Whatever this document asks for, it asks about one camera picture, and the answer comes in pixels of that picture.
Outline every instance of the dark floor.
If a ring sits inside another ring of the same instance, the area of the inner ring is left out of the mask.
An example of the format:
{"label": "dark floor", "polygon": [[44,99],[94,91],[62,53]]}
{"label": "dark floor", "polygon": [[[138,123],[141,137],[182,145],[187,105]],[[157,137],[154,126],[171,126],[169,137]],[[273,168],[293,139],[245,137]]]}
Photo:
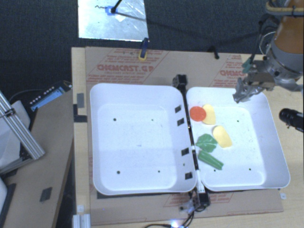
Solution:
{"label": "dark floor", "polygon": [[[144,0],[149,48],[252,53],[266,1]],[[0,0],[0,90],[7,98],[71,81],[71,47],[140,45],[80,39],[77,20],[77,0]],[[72,210],[71,182],[62,210]],[[58,227],[68,227],[70,214],[62,214]]]}

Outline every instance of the red tomato slice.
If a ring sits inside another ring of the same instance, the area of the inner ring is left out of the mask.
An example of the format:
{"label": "red tomato slice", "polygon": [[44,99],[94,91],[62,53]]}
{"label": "red tomato slice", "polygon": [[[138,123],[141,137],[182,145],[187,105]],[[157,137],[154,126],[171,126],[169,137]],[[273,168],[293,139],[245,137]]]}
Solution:
{"label": "red tomato slice", "polygon": [[190,109],[190,117],[196,122],[203,121],[206,115],[206,111],[200,106],[194,106]]}

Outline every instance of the white tray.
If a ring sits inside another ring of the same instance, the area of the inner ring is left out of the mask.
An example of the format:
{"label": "white tray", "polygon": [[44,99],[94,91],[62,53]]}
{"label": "white tray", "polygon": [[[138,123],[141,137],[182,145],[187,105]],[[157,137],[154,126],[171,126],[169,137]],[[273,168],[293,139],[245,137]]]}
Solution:
{"label": "white tray", "polygon": [[[187,92],[189,109],[211,104],[216,125],[227,130],[233,145],[219,145],[210,153],[224,163],[222,170],[199,161],[200,177],[212,191],[283,188],[289,184],[290,174],[276,132],[267,98],[264,94],[250,101],[236,104],[235,89],[194,87]],[[191,120],[196,143],[204,133],[212,135],[216,125]]]}
{"label": "white tray", "polygon": [[98,84],[90,92],[90,101],[93,181],[100,193],[187,192],[194,188],[187,119],[176,88]]}

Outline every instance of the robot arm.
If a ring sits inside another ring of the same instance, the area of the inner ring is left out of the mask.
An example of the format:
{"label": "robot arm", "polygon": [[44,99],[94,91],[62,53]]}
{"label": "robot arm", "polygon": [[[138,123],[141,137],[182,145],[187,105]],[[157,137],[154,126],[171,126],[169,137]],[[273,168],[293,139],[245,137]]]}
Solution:
{"label": "robot arm", "polygon": [[263,61],[253,61],[252,56],[243,65],[247,76],[238,79],[233,95],[237,103],[265,89],[272,90],[276,85],[290,91],[303,91],[303,85],[296,81],[303,76],[304,0],[290,0],[286,8],[274,7],[274,2],[270,0],[266,4],[266,11],[270,15],[283,15],[281,23]]}

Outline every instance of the silver metal sheet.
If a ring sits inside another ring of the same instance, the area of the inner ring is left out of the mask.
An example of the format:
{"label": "silver metal sheet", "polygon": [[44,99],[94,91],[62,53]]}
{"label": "silver metal sheet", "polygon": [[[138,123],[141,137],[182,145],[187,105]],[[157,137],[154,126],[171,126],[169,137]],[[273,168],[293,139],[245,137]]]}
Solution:
{"label": "silver metal sheet", "polygon": [[111,14],[110,7],[117,1],[78,0],[79,37],[126,41],[148,38],[143,0],[123,0]]}

